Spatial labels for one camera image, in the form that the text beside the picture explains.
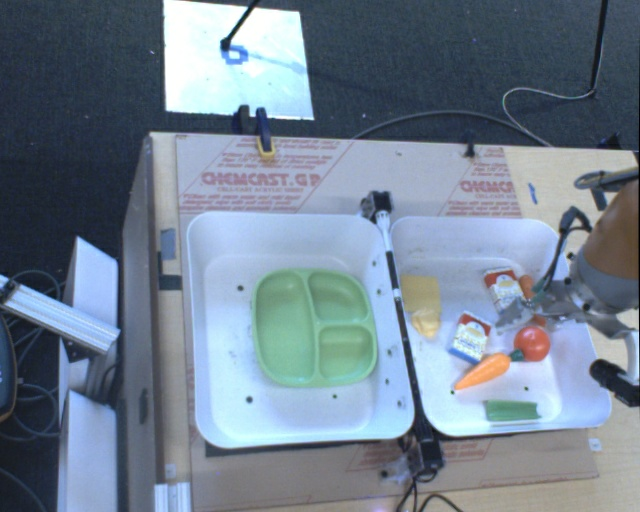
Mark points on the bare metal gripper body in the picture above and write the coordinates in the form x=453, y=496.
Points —
x=565, y=304

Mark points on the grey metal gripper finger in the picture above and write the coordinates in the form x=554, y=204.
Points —
x=514, y=316

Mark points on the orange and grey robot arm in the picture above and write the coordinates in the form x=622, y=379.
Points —
x=614, y=235

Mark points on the red white blue carton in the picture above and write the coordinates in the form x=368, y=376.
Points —
x=502, y=290
x=470, y=339

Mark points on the small orange toy food piece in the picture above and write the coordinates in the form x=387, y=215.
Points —
x=527, y=286

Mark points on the red tomato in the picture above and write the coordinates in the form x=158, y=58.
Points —
x=533, y=344

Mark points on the orange carrot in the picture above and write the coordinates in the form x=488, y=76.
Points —
x=485, y=371

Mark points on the white plastic tray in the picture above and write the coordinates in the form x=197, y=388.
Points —
x=500, y=235
x=235, y=400

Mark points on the pale yellow butter piece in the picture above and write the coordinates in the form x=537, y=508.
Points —
x=426, y=324

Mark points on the yellow cheese slice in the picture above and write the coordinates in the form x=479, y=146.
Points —
x=419, y=292

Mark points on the thin black and white rod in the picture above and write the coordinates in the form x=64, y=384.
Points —
x=401, y=310

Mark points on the green divided plate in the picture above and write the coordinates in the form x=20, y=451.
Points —
x=285, y=325

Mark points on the brown cardboard board red print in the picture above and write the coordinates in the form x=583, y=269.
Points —
x=320, y=170

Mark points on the black cylinder on white bracket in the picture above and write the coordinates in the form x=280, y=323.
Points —
x=611, y=376

